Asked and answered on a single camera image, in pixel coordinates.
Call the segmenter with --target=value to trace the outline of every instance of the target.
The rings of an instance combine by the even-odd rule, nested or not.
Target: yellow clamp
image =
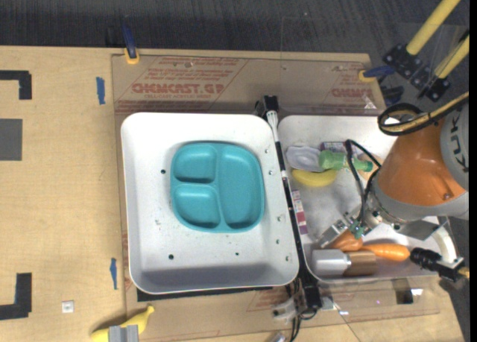
[[[363,70],[359,71],[359,73],[358,73],[358,78],[359,78],[359,80],[360,80],[361,82],[363,82],[363,83],[372,83],[372,82],[376,81],[376,78],[375,78],[375,77],[365,77],[365,76],[364,76],[364,73],[365,73],[365,72],[366,72],[366,71],[363,69]]]
[[[124,48],[124,55],[126,56],[126,61],[128,64],[137,64],[139,62],[139,53],[137,52],[136,49],[136,57],[131,58],[129,56],[129,53],[127,52],[127,48]]]

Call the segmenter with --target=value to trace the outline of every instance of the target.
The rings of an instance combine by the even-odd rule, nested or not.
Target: black cable
[[[459,97],[451,100],[437,110],[430,113],[423,113],[418,107],[400,103],[387,108],[378,116],[379,129],[389,136],[403,136],[423,129],[444,118],[449,113],[469,102],[469,92],[465,92]],[[386,124],[389,118],[397,116],[411,116],[410,120],[400,121],[396,124]]]
[[[347,139],[344,143],[344,147],[346,148],[346,157],[348,161],[348,167],[350,168],[351,172],[356,181],[356,185],[358,186],[359,196],[361,197],[361,208],[359,209],[358,219],[362,219],[364,217],[364,189],[363,185],[361,184],[361,180],[359,179],[358,172],[356,171],[356,167],[353,164],[353,149],[351,148],[351,139]]]
[[[304,321],[307,321],[307,320],[311,320],[317,313],[318,313],[318,310],[314,310],[312,311],[312,315],[309,315],[308,317],[304,317],[303,315],[306,314],[307,312],[304,311],[302,314],[300,314],[300,318]]]
[[[300,332],[300,326],[301,326],[301,318],[300,317],[295,317],[293,319],[293,326],[292,326],[290,342],[293,342],[296,339],[296,337],[298,336],[298,333]]]
[[[358,142],[353,141],[352,139],[349,139],[352,145],[356,146],[359,150],[361,150],[363,153],[367,155],[369,159],[378,167],[381,167],[381,163],[378,162],[378,160],[374,157],[372,153],[370,153],[368,150],[366,150],[363,146],[361,146]]]
[[[368,156],[368,158],[370,158],[373,161],[373,163],[377,166],[377,169],[371,174],[371,176],[367,180],[365,189],[363,189],[363,185],[361,184],[361,180],[359,179],[358,172],[356,171],[356,168],[353,164],[353,149],[351,148],[351,145],[356,146],[359,150],[365,153]],[[350,167],[350,170],[353,173],[353,176],[358,184],[359,195],[361,197],[361,207],[359,209],[359,214],[356,220],[359,221],[359,224],[362,226],[364,211],[366,209],[367,197],[371,191],[371,182],[376,176],[378,170],[381,168],[381,163],[379,163],[378,160],[373,156],[373,154],[371,154],[368,150],[366,150],[366,148],[361,146],[358,142],[353,141],[352,139],[347,139],[346,142],[344,143],[344,146],[347,151],[348,166]]]
[[[294,292],[297,293],[297,292],[298,292],[298,289],[300,289],[300,277],[297,277],[297,278],[294,280],[293,286],[294,286]]]

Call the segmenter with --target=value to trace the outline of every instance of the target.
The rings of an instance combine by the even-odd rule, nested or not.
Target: teal divided plate
[[[224,142],[182,146],[171,164],[174,214],[185,226],[207,232],[244,232],[265,211],[265,189],[258,159]]]

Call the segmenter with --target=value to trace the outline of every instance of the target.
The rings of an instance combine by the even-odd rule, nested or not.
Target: yellow rod
[[[457,44],[451,52],[435,69],[434,75],[438,78],[446,78],[452,70],[469,54],[470,35],[464,41]]]
[[[406,46],[406,51],[414,56],[418,54],[460,1],[461,0],[442,0]]]

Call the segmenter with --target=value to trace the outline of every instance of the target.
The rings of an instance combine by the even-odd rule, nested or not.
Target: wooden board
[[[28,318],[0,321],[2,341],[90,341],[93,330],[119,324],[128,311],[134,311],[127,308],[121,274],[124,265],[111,83],[111,57],[118,52],[105,48],[0,47],[0,70],[28,70],[33,76],[31,101],[18,99],[15,82],[0,81],[0,117],[23,120],[22,161],[0,162],[0,304],[13,302],[17,273],[33,276],[32,312]],[[189,54],[213,56],[217,52]],[[221,54],[279,57],[266,52]],[[313,59],[310,54],[302,57]],[[105,82],[105,105],[98,102],[97,77]],[[119,273],[117,290],[110,274],[111,259],[116,259]],[[297,340],[462,341],[448,294],[439,287],[435,293],[440,309],[437,314],[352,323],[351,328],[341,321],[334,326],[310,324]],[[62,313],[61,302],[67,300],[75,301],[73,313]],[[226,297],[216,301],[223,310],[230,304]],[[200,312],[198,305],[191,306],[184,299],[160,305],[142,340],[212,340],[216,334],[184,335],[180,322],[174,323],[183,320],[181,314]],[[172,322],[168,336],[153,333],[154,320],[161,316]],[[231,322],[241,325],[234,336],[214,341],[269,341],[273,337],[274,332],[250,334],[246,319],[238,314],[233,320],[223,317],[207,322],[215,330]],[[327,322],[338,321],[333,316]]]

